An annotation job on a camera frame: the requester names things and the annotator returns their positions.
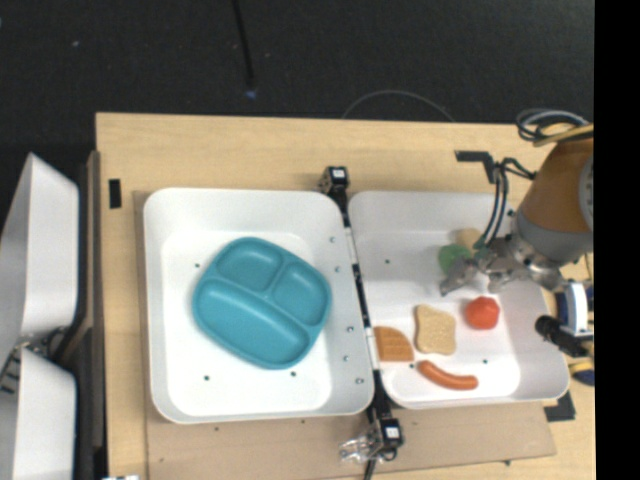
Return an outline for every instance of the toy hot dog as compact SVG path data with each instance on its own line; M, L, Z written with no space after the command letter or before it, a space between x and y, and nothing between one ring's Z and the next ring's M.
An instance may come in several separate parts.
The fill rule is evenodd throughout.
M469 390L478 387L478 379L473 375L453 375L438 368L431 361L420 361L418 371L439 386L449 389Z

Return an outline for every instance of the blue plate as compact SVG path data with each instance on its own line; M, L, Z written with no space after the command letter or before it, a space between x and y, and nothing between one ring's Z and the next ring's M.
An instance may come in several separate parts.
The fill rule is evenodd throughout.
M239 357L289 368L311 350L331 308L331 288L315 268L266 240L228 244L193 294L198 326Z

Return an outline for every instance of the toy tomato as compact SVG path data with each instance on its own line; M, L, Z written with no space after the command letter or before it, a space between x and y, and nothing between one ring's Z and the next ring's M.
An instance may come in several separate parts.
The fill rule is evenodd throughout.
M492 297L477 297L464 308L464 317L474 329L493 329L499 315L500 306Z

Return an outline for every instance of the wooden table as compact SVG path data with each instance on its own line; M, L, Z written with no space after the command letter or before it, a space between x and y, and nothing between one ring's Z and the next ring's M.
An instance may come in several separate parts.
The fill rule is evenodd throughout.
M492 192L482 166L457 163L455 150L488 151L495 159L514 156L532 170L540 166L549 152L519 140L515 127L509 125L102 113L96 118L96 132L109 473L139 474L151 480L164 478L161 472L167 466L163 462L165 458L167 462L173 459L154 456L149 440L149 433L160 427L151 425L149 419L153 418L145 404L134 192L149 193L168 186L313 190L328 165L348 167L351 193L374 189ZM109 197L115 186L119 187L121 204ZM527 187L527 181L513 177L512 205L517 206ZM584 266L572 269L574 277L585 277ZM466 445L473 448L474 453L465 454L464 450L443 446L428 462L438 469L385 473L390 470L381 467L380 476L403 480L443 476L452 479L593 478L594 389L572 381L570 392L577 410L573 421L547 426L542 404L538 403L512 404L515 407L507 408L506 411L512 411L507 413L495 409L496 414L511 414L506 417L514 420L519 414L526 414L526 418L530 418L531 434L539 434L541 441L550 429L555 450L543 446L532 452L533 457L542 457L516 460L508 467L496 461L502 456L526 458L527 447L536 449L536 443L531 439L527 441L523 435L528 433L529 420L525 418L524 426L515 427L516 433L510 439L501 439L497 444L492 441L490 426L483 431L476 428L475 438L475 427L470 427L468 437L474 441ZM441 416L442 421L448 421L446 415ZM317 423L318 435L322 435L328 424ZM280 425L283 431L290 428L286 427L287 422ZM166 436L171 436L174 427L165 423L161 428ZM450 430L443 427L442 432L447 434ZM467 436L465 432L454 432L446 439L453 439L451 443L462 442ZM488 446L497 446L500 450L486 450L483 439L478 438L482 435ZM431 449L438 443L435 440ZM256 452L255 443L251 450ZM241 451L233 449L239 457ZM416 454L409 448L407 455L412 453ZM303 466L296 466L296 461L312 460L313 451L302 455L306 459L286 458L290 464L283 471L289 474L299 471L296 474L305 477L308 473ZM198 470L199 459L191 451L185 451L182 459L175 460L177 471ZM415 469L407 460L407 466L401 469ZM339 476L361 476L357 468L327 469L333 476L338 476L334 474L336 471L343 472ZM323 476L327 473L319 470L317 477Z

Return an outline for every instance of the cardboard base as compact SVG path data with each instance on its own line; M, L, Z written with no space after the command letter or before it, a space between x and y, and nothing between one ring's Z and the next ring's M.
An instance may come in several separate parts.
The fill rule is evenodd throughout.
M148 368L142 205L134 192L143 368ZM261 478L303 480L361 476L340 461L339 446L367 427L364 414L222 424L177 425L164 419L145 378L147 471L151 480ZM405 444L380 473L507 461L556 452L541 403L431 410L397 409Z

